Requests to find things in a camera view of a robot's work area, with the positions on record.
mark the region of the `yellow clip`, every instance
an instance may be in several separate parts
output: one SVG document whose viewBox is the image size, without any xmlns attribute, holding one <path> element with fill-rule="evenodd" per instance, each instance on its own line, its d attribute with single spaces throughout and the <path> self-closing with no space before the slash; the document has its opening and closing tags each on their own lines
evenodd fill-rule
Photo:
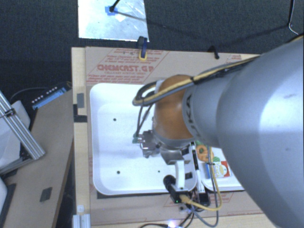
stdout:
<svg viewBox="0 0 304 228">
<path fill-rule="evenodd" d="M 146 54 L 144 55 L 144 57 L 141 57 L 141 54 L 142 54 L 142 50 L 139 50 L 139 56 L 138 56 L 139 60 L 141 60 L 141 61 L 147 60 L 147 55 L 148 55 L 147 51 L 146 51 Z"/>
</svg>

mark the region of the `cable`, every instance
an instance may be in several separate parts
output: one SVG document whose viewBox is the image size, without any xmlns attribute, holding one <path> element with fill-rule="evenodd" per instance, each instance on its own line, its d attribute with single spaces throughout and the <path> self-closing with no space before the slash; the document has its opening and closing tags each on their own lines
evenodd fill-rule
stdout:
<svg viewBox="0 0 304 228">
<path fill-rule="evenodd" d="M 291 24 L 291 20 L 292 20 L 292 17 L 293 17 L 293 14 L 294 14 L 294 7 L 295 7 L 295 0 L 291 0 L 290 1 L 290 10 L 289 10 L 289 18 L 288 18 L 288 27 L 289 29 L 295 33 L 296 35 L 299 35 L 299 33 L 295 32 L 291 27 L 292 27 L 292 24 Z"/>
<path fill-rule="evenodd" d="M 211 156 L 211 155 L 210 155 L 210 153 L 211 153 L 211 147 L 208 147 L 208 149 L 209 149 L 209 153 L 208 153 L 208 155 L 209 155 L 209 160 L 211 161 L 211 158 L 210 158 L 210 156 Z M 218 211 L 218 210 L 220 210 L 220 209 L 222 208 L 222 206 L 223 206 L 223 199 L 222 199 L 222 196 L 221 196 L 220 191 L 219 191 L 219 186 L 218 186 L 217 179 L 216 179 L 216 177 L 215 177 L 215 173 L 214 173 L 214 168 L 213 168 L 212 162 L 210 162 L 210 161 L 209 161 L 209 163 L 210 163 L 210 170 L 211 170 L 212 178 L 213 178 L 213 180 L 214 180 L 214 184 L 215 184 L 215 187 L 216 187 L 216 191 L 217 191 L 217 193 L 218 193 L 218 197 L 219 197 L 219 206 L 216 207 L 216 208 L 209 208 L 209 207 L 203 206 L 203 205 L 201 205 L 201 204 L 198 204 L 198 203 L 192 201 L 188 196 L 186 196 L 186 195 L 184 195 L 184 194 L 181 194 L 181 195 L 180 195 L 180 199 L 181 199 L 182 202 L 187 203 L 187 204 L 190 204 L 190 205 L 193 205 L 193 206 L 198 207 L 198 208 L 200 208 L 200 209 L 205 209 L 205 210 L 209 210 L 209 211 Z"/>
<path fill-rule="evenodd" d="M 189 222 L 188 225 L 186 225 L 184 228 L 187 228 L 187 227 L 189 227 L 189 225 L 191 225 L 191 223 L 192 223 L 192 221 L 193 221 L 193 218 L 194 218 L 194 213 L 192 212 L 191 214 L 192 214 L 192 217 L 191 217 L 191 219 L 190 219 L 190 222 Z"/>
<path fill-rule="evenodd" d="M 212 163 L 211 162 L 211 147 L 208 146 L 208 161 L 209 163 Z M 214 197 L 215 197 L 215 206 L 217 207 L 218 206 L 218 199 L 217 199 L 217 196 L 216 196 L 216 189 L 215 189 L 215 182 L 214 182 L 215 179 L 213 179 L 213 175 L 211 175 L 211 182 L 212 182 L 212 187 L 213 187 L 213 192 L 214 192 Z M 209 226 L 209 227 L 216 227 L 219 223 L 219 211 L 217 210 L 217 215 L 216 215 L 216 221 L 214 223 L 214 225 L 206 222 L 196 211 L 196 209 L 191 206 L 191 211 L 193 212 L 193 214 L 200 219 L 201 222 L 203 222 L 206 226 Z"/>
<path fill-rule="evenodd" d="M 148 113 L 150 111 L 150 109 L 152 108 L 153 105 L 150 105 L 149 108 L 146 110 L 146 112 L 144 113 L 143 115 L 143 118 L 142 118 L 142 122 L 140 122 L 141 120 L 141 115 L 142 115 L 142 111 L 143 111 L 143 106 L 141 106 L 140 110 L 139 110 L 139 113 L 138 113 L 138 119 L 137 119 L 137 129 L 136 129 L 136 132 L 135 132 L 135 137 L 138 137 L 139 135 L 139 131 L 141 130 L 142 126 L 143 126 L 143 123 L 144 121 L 146 120 L 147 116 L 148 116 Z"/>
<path fill-rule="evenodd" d="M 157 224 L 157 223 L 145 224 L 145 225 L 140 226 L 139 228 L 144 228 L 146 226 L 159 226 L 159 227 L 168 228 L 168 225 L 166 225 L 166 224 Z"/>
<path fill-rule="evenodd" d="M 179 226 L 183 226 L 192 214 L 193 214 L 193 213 L 191 212 L 191 213 L 190 213 L 190 214 L 189 214 L 189 215 L 188 215 L 188 216 L 179 224 Z"/>
<path fill-rule="evenodd" d="M 25 91 L 30 91 L 30 90 L 44 90 L 44 89 L 47 89 L 46 87 L 34 87 L 34 88 L 26 88 L 26 89 L 22 89 L 22 90 L 19 90 L 18 92 L 16 92 L 15 94 L 13 94 L 11 96 L 11 98 L 9 99 L 9 102 L 11 103 L 13 98 L 16 96 L 16 95 L 19 95 L 20 93 L 22 92 L 25 92 Z"/>
<path fill-rule="evenodd" d="M 299 36 L 297 36 L 297 37 L 295 37 L 295 38 L 291 39 L 291 40 L 290 40 L 290 42 L 294 42 L 294 41 L 297 41 L 297 40 L 303 39 L 303 37 L 304 37 L 304 35 L 303 35 L 303 33 L 302 33 L 301 35 L 299 35 Z"/>
<path fill-rule="evenodd" d="M 67 81 L 66 84 L 67 84 L 67 86 L 69 86 L 70 88 L 72 88 L 72 82 Z"/>
<path fill-rule="evenodd" d="M 163 99 L 164 97 L 168 96 L 168 95 L 171 95 L 171 94 L 174 94 L 180 90 L 183 90 L 183 89 L 186 89 L 190 86 L 193 86 L 195 84 L 199 84 L 201 83 L 203 80 L 211 77 L 211 76 L 216 76 L 216 74 L 218 73 L 226 73 L 228 72 L 230 69 L 233 69 L 239 65 L 243 65 L 245 63 L 248 63 L 254 59 L 256 59 L 257 57 L 259 56 L 256 56 L 256 57 L 252 57 L 252 58 L 249 58 L 249 59 L 246 59 L 246 60 L 242 60 L 242 61 L 239 61 L 239 62 L 236 62 L 236 63 L 232 63 L 232 64 L 229 64 L 229 65 L 225 65 L 225 66 L 220 66 L 220 67 L 217 67 L 217 68 L 214 68 L 214 69 L 211 69 L 211 70 L 208 70 L 206 72 L 203 72 L 195 77 L 192 77 L 190 79 L 186 79 L 186 80 L 183 80 L 183 81 L 180 81 L 174 85 L 171 85 L 157 93 L 154 93 L 152 95 L 147 95 L 146 97 L 142 97 L 143 93 L 145 91 L 147 91 L 148 89 L 151 89 L 153 87 L 156 86 L 156 82 L 153 82 L 153 83 L 150 83 L 148 85 L 145 85 L 144 87 L 142 87 L 136 97 L 133 99 L 133 105 L 135 106 L 140 106 L 140 105 L 151 105 L 161 99 Z"/>
</svg>

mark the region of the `white bracket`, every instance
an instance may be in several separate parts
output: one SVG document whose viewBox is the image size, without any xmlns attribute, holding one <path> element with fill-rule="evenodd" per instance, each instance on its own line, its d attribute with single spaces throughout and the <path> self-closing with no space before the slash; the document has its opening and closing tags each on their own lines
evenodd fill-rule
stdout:
<svg viewBox="0 0 304 228">
<path fill-rule="evenodd" d="M 74 215 L 73 228 L 91 228 L 90 214 Z"/>
<path fill-rule="evenodd" d="M 177 189 L 185 188 L 185 161 L 175 162 L 176 182 L 175 186 Z"/>
</svg>

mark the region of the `yellow cable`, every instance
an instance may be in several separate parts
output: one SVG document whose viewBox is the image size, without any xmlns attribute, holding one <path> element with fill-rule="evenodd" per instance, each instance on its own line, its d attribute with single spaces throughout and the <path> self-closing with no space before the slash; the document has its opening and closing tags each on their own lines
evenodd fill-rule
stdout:
<svg viewBox="0 0 304 228">
<path fill-rule="evenodd" d="M 218 182 L 217 182 L 217 179 L 216 179 L 216 176 L 214 174 L 214 168 L 213 168 L 213 165 L 210 165 L 210 169 L 211 169 L 211 175 L 213 177 L 213 180 L 214 180 L 214 184 L 215 184 L 215 187 L 216 187 L 216 190 L 217 190 L 217 193 L 218 193 L 218 197 L 219 197 L 219 206 L 216 207 L 216 208 L 209 208 L 209 207 L 206 207 L 206 206 L 203 206 L 199 203 L 196 203 L 194 201 L 192 201 L 188 196 L 184 195 L 184 194 L 181 194 L 180 195 L 180 199 L 183 203 L 187 203 L 187 204 L 191 204 L 193 206 L 196 206 L 200 209 L 205 209 L 205 210 L 209 210 L 209 211 L 218 211 L 222 208 L 223 206 L 223 199 L 222 199 L 222 196 L 220 194 L 220 191 L 219 191 L 219 186 L 218 186 Z"/>
<path fill-rule="evenodd" d="M 193 81 L 194 81 L 194 82 L 199 81 L 199 80 L 201 80 L 201 79 L 203 79 L 203 78 L 206 78 L 206 77 L 208 77 L 208 76 L 210 76 L 210 75 L 212 75 L 212 74 L 214 74 L 214 73 L 217 73 L 218 71 L 223 70 L 223 69 L 225 69 L 225 68 L 231 68 L 231 67 L 235 67 L 235 66 L 238 66 L 238 65 L 241 65 L 241 64 L 250 62 L 250 61 L 254 60 L 254 59 L 257 58 L 257 57 L 258 57 L 258 56 L 252 57 L 252 58 L 249 58 L 249 59 L 246 59 L 246 60 L 242 60 L 242 61 L 236 62 L 236 63 L 234 63 L 234 64 L 230 64 L 230 65 L 223 66 L 223 67 L 220 67 L 220 68 L 215 68 L 215 69 L 213 69 L 213 70 L 210 70 L 210 71 L 208 71 L 208 72 L 205 72 L 205 73 L 202 73 L 202 74 L 199 74 L 199 75 L 193 77 L 192 80 L 191 80 L 191 79 L 186 79 L 186 80 L 180 81 L 180 82 L 178 82 L 178 83 L 176 83 L 176 84 L 174 84 L 174 85 L 171 85 L 171 86 L 169 86 L 169 87 L 167 87 L 167 88 L 165 88 L 165 89 L 159 91 L 158 93 L 156 93 L 156 94 L 154 94 L 154 95 L 151 95 L 151 96 L 147 97 L 147 98 L 140 99 L 140 100 L 133 99 L 133 103 L 134 103 L 135 105 L 140 105 L 140 104 L 143 103 L 143 102 L 147 102 L 147 101 L 153 100 L 153 99 L 155 99 L 155 98 L 157 98 L 157 97 L 159 97 L 159 96 L 162 96 L 162 95 L 168 93 L 169 91 L 172 91 L 172 90 L 174 90 L 174 89 L 176 89 L 176 88 L 179 88 L 179 87 L 181 87 L 181 86 L 185 86 L 185 85 L 187 85 L 187 84 L 190 84 L 190 83 L 192 83 Z"/>
<path fill-rule="evenodd" d="M 303 38 L 303 35 L 300 35 L 300 36 L 297 36 L 296 38 L 292 39 L 290 42 L 297 41 L 297 40 L 300 40 L 302 38 Z"/>
</svg>

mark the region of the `white tray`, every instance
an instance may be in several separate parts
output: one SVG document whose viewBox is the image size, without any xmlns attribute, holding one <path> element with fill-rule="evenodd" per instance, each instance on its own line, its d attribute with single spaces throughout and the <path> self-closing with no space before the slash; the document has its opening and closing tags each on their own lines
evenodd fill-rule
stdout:
<svg viewBox="0 0 304 228">
<path fill-rule="evenodd" d="M 144 158 L 139 144 L 132 143 L 140 109 L 132 100 L 140 87 L 101 83 L 90 91 L 93 182 L 102 194 L 167 192 L 163 178 L 175 176 L 174 165 L 167 165 L 160 155 Z M 141 132 L 152 128 L 153 112 L 154 107 Z M 185 173 L 190 171 L 195 173 L 194 165 L 185 165 Z M 193 189 L 195 184 L 196 178 L 191 178 L 185 186 Z"/>
</svg>

